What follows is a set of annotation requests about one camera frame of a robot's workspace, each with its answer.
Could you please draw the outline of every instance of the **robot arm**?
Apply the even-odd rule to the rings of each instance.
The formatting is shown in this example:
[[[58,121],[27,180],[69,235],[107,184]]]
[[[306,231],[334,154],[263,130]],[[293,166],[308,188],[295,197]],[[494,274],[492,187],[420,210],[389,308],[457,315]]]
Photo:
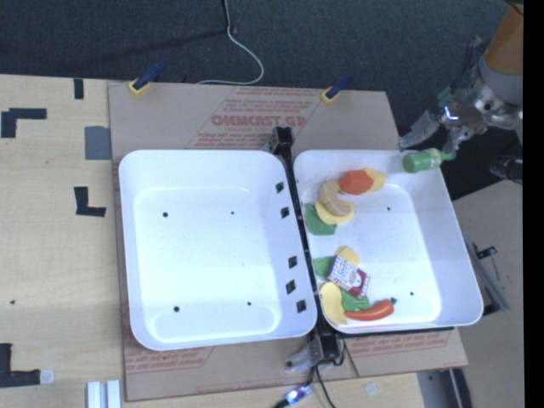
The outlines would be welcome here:
[[[448,131],[445,153],[457,151],[461,142],[488,127],[522,129],[524,0],[505,1],[511,8],[490,43],[484,47],[480,38],[472,39],[461,74],[439,94],[439,112],[423,112],[410,132],[399,138],[401,151],[427,140],[440,126]],[[460,88],[459,81],[471,64],[471,81]]]

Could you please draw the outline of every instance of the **yellow toy lemon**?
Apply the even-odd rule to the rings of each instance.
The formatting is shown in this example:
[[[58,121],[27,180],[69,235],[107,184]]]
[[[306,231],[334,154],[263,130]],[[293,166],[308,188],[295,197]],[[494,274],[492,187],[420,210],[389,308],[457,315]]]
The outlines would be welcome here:
[[[342,291],[332,282],[326,282],[320,289],[321,305],[328,320],[336,324],[346,324],[348,319],[342,306]]]
[[[360,263],[359,254],[347,245],[340,246],[337,249],[337,255],[348,260],[353,266],[358,266]]]

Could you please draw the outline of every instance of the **toy food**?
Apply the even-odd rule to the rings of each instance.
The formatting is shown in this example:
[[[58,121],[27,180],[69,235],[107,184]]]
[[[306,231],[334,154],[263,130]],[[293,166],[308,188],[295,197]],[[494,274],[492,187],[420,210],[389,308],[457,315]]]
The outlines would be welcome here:
[[[370,282],[370,276],[340,256],[332,261],[326,278],[356,298],[366,295]]]
[[[340,203],[338,192],[340,184],[338,180],[327,180],[323,183],[318,191],[317,199],[321,201],[326,209],[335,216],[346,216],[350,208]]]
[[[348,260],[351,264],[359,266],[359,254],[351,249],[349,246],[343,245],[337,249],[337,254],[344,260]]]
[[[314,258],[314,270],[319,276],[326,276],[329,273],[329,268],[334,257]]]
[[[369,309],[360,309],[357,311],[346,311],[346,317],[355,320],[378,320],[391,315],[394,312],[394,303],[391,299],[382,299]]]
[[[372,186],[370,190],[381,190],[385,184],[385,173],[369,167],[363,167],[363,170],[372,178]]]
[[[337,324],[348,322],[342,306],[342,291],[332,282],[326,282],[320,289],[323,312],[328,320]]]
[[[333,235],[337,229],[335,224],[326,224],[318,216],[314,204],[304,204],[304,222],[314,235]]]
[[[348,209],[348,213],[343,216],[337,216],[329,212],[325,204],[323,204],[320,200],[315,202],[315,211],[317,212],[317,216],[319,216],[325,224],[343,224],[344,222],[348,222],[354,216],[354,205],[351,202],[338,200],[337,203],[341,207],[346,207]]]
[[[374,183],[372,177],[364,169],[347,171],[339,180],[340,190],[351,195],[367,192]]]
[[[366,295],[364,297],[355,297],[345,290],[342,290],[342,307],[346,311],[369,309],[371,307],[371,301]]]

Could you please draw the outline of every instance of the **metal bracket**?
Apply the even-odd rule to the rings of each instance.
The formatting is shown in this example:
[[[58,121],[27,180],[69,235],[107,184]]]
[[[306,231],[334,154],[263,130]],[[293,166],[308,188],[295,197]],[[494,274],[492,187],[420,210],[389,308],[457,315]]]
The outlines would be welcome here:
[[[493,246],[491,246],[484,249],[483,251],[478,251],[476,245],[469,241],[464,234],[463,238],[465,241],[465,246],[467,247],[468,256],[470,257],[472,266],[474,268],[474,272],[480,277],[480,279],[484,283],[484,288],[489,294],[492,302],[491,310],[488,311],[486,314],[488,314],[489,312],[497,311],[498,309],[510,309],[510,304],[502,293],[502,289],[499,287],[499,285],[491,275],[487,266],[484,264],[484,262],[482,262],[483,258],[493,257],[495,254],[497,254],[497,250]]]
[[[272,154],[281,155],[283,150],[290,150],[294,143],[290,127],[275,127],[268,140],[268,149]]]
[[[304,373],[322,361],[323,358],[320,338],[314,337],[301,350],[286,356],[284,360],[285,372]]]
[[[419,145],[435,134],[440,127],[439,118],[425,110],[410,127],[410,132],[399,138],[399,150]]]

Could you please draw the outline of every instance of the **wooden table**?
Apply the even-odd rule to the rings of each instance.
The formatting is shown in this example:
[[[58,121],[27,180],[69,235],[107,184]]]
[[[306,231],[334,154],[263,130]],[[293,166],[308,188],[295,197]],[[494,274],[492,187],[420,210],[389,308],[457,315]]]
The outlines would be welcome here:
[[[0,76],[0,111],[45,108],[46,120],[19,119],[0,139],[0,343],[11,369],[51,370],[54,382],[0,388],[0,407],[85,406],[87,382],[123,379],[122,335],[110,160],[86,160],[84,128],[109,127],[107,81]],[[74,187],[91,207],[76,215]],[[374,383],[375,394],[365,390]],[[327,406],[317,395],[298,406]],[[423,407],[414,373],[328,382],[338,407]],[[273,406],[291,387],[188,396],[124,406]]]

